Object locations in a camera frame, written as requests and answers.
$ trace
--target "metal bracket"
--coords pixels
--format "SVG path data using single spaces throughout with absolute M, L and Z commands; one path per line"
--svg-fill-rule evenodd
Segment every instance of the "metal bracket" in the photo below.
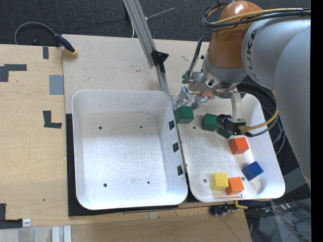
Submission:
M 153 62 L 155 64 L 155 66 L 159 65 L 159 70 L 162 73 L 165 73 L 164 62 L 168 58 L 169 54 L 154 50 L 151 53 L 151 56 L 152 56 L 152 60 L 153 60 Z

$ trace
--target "green cube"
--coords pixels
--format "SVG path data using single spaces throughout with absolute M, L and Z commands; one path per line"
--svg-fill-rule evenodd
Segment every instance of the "green cube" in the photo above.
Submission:
M 217 115 L 205 114 L 202 119 L 202 129 L 207 131 L 214 131 L 218 127 Z
M 218 128 L 217 133 L 227 139 L 231 136 L 231 134 L 227 130 L 224 130 L 220 127 Z
M 193 109 L 190 106 L 182 106 L 175 110 L 175 121 L 177 124 L 189 124 L 194 119 Z

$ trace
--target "gray tape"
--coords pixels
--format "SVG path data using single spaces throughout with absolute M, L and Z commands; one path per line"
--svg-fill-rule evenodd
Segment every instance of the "gray tape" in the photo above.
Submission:
M 46 47 L 46 46 L 42 47 L 42 58 L 43 59 L 48 59 L 49 58 L 48 47 Z
M 64 81 L 62 75 L 49 76 L 49 94 L 64 95 Z

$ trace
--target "cube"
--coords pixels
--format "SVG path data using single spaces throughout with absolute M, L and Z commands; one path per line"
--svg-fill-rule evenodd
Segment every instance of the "cube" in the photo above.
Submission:
M 247 140 L 245 137 L 234 138 L 229 142 L 232 154 L 244 153 L 249 149 Z
M 226 189 L 227 195 L 237 194 L 244 190 L 241 177 L 230 177 L 228 180 L 229 187 Z
M 216 172 L 210 177 L 211 190 L 225 190 L 229 186 L 228 174 Z
M 231 134 L 227 130 L 224 130 L 222 128 L 218 128 L 217 133 L 226 139 L 228 139 L 231 136 Z
M 242 169 L 242 173 L 246 176 L 248 181 L 254 179 L 256 176 L 263 173 L 262 168 L 259 166 L 258 162 L 255 161 L 248 166 L 246 166 L 244 169 Z
M 218 127 L 217 115 L 205 114 L 202 119 L 202 129 L 207 131 L 214 131 Z
M 189 124 L 194 119 L 193 109 L 190 106 L 182 106 L 175 110 L 175 121 L 177 124 Z

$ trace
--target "white tray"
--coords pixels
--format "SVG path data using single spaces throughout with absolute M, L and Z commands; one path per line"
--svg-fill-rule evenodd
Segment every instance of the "white tray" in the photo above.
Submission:
M 90 210 L 178 205 L 188 193 L 170 97 L 81 90 L 72 99 L 76 196 Z
M 235 200 L 273 199 L 285 192 L 282 176 L 269 133 L 246 138 L 249 149 L 242 154 L 233 155 L 229 140 L 217 132 L 201 128 L 202 118 L 206 113 L 232 114 L 230 99 L 215 98 L 203 103 L 194 110 L 194 120 L 190 124 L 179 124 L 178 131 L 182 140 L 183 154 L 186 163 L 189 185 L 192 194 L 202 202 L 222 202 Z M 264 116 L 259 101 L 246 94 L 242 99 L 242 116 L 248 126 L 263 123 Z M 251 131 L 257 133 L 266 127 Z M 242 169 L 257 161 L 263 173 L 248 181 Z M 210 176 L 215 172 L 225 172 L 228 177 L 244 177 L 245 190 L 240 194 L 227 195 L 225 191 L 210 189 Z

